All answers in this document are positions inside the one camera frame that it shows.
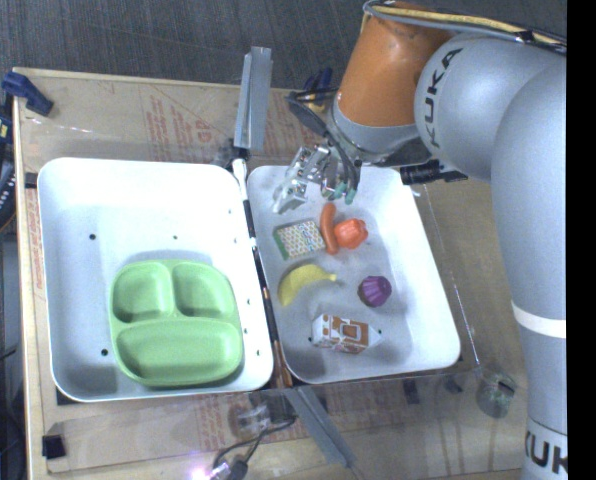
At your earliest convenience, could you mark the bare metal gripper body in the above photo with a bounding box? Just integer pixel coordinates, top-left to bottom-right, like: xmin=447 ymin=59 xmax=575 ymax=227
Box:
xmin=284 ymin=144 xmax=340 ymax=192

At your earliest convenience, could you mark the clear plastic cup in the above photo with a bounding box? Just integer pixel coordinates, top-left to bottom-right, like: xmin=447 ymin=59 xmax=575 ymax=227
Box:
xmin=475 ymin=366 xmax=518 ymax=419

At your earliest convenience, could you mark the white plastic tray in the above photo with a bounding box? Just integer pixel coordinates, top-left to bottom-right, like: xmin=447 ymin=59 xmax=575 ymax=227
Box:
xmin=246 ymin=164 xmax=462 ymax=385
xmin=36 ymin=156 xmax=275 ymax=403

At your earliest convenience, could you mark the orange sausage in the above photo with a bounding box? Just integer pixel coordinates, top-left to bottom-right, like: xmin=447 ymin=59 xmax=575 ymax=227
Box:
xmin=319 ymin=201 xmax=341 ymax=257

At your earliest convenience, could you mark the yellow banana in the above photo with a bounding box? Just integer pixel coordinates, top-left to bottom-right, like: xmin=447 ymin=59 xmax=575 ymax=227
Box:
xmin=277 ymin=263 xmax=339 ymax=308

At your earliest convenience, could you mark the green and white patterned carton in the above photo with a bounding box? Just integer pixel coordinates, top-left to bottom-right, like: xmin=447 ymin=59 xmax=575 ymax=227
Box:
xmin=272 ymin=218 xmax=327 ymax=262

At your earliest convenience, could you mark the green divided plate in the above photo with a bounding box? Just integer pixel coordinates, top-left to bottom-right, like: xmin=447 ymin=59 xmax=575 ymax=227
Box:
xmin=108 ymin=259 xmax=245 ymax=388

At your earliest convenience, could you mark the black cylinder on white bracket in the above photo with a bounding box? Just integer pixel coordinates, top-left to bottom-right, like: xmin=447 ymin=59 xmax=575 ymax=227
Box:
xmin=399 ymin=159 xmax=469 ymax=187

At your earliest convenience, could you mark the white and orange carton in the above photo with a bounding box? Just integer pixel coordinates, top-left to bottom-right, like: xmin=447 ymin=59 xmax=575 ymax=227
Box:
xmin=310 ymin=313 xmax=383 ymax=355

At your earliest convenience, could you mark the brown cardboard board, red print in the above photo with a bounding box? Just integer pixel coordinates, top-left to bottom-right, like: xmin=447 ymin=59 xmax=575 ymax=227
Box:
xmin=11 ymin=66 xmax=529 ymax=480

